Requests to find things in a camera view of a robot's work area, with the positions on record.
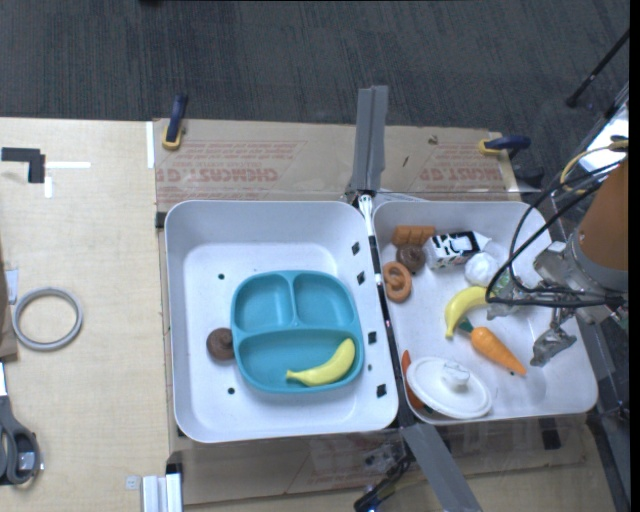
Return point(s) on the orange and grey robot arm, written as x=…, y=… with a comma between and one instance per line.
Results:
x=607, y=225

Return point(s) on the orange pretzel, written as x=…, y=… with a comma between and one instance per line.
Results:
x=405, y=286

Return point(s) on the grey scissors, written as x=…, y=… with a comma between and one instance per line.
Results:
x=12, y=445

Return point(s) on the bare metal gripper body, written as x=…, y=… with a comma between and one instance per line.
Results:
x=554, y=265

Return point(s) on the brown cardboard board red print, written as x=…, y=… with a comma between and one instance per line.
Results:
x=250, y=165

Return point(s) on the brown doughnut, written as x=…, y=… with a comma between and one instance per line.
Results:
x=411, y=257
x=219, y=345

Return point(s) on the yellow banana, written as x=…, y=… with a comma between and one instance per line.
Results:
x=462, y=305
x=327, y=369

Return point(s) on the orange bread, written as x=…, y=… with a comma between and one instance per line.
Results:
x=412, y=235

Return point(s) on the blue divided plate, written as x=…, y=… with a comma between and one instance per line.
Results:
x=290, y=345

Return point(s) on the orange carrot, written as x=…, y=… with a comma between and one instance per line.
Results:
x=492, y=347

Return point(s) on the black and white carton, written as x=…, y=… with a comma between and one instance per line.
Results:
x=452, y=250

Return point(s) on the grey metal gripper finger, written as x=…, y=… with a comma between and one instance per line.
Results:
x=552, y=346
x=504, y=310

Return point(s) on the white crumpled ball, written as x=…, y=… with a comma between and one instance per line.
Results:
x=480, y=270

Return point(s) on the orange bowl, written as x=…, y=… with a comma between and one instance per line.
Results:
x=409, y=387

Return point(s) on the white round lid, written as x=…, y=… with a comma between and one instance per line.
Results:
x=435, y=387

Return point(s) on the white plastic tray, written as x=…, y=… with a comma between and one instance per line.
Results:
x=210, y=310
x=540, y=395

